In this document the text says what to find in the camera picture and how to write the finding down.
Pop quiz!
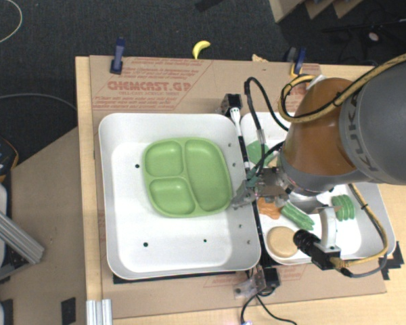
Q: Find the thin black and white rod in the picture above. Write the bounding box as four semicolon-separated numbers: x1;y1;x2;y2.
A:
230;108;263;271

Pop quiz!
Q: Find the green divided plate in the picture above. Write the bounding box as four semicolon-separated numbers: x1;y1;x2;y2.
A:
141;136;233;219

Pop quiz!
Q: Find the black block with thin wires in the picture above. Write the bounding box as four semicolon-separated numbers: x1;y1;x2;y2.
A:
233;267;282;300
219;93;244;117

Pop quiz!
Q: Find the tan round biscuit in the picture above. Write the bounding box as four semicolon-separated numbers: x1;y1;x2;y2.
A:
266;225;299;259

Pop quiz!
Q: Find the brown cardboard board red print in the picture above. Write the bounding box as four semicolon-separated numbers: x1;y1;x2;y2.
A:
89;55;388;320

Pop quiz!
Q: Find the green flat round toy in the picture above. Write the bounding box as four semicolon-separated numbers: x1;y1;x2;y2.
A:
246;139;275;166

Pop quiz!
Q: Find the black cylinder on white bracket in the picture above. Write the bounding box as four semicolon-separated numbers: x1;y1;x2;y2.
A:
292;205;342;271

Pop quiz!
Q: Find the white plastic tray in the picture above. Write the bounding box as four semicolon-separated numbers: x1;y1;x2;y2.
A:
97;112;262;281
239;111;397;267

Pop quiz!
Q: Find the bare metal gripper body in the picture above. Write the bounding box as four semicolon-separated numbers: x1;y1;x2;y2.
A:
255;167;330;213

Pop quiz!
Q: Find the green ribbed toy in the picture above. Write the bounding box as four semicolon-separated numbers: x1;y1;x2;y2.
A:
331;194;356;223

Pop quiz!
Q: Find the green toy pea pod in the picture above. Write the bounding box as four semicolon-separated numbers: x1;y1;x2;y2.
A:
279;201;316;232

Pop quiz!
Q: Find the yellow banana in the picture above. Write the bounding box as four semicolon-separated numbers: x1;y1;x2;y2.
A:
192;40;212;60

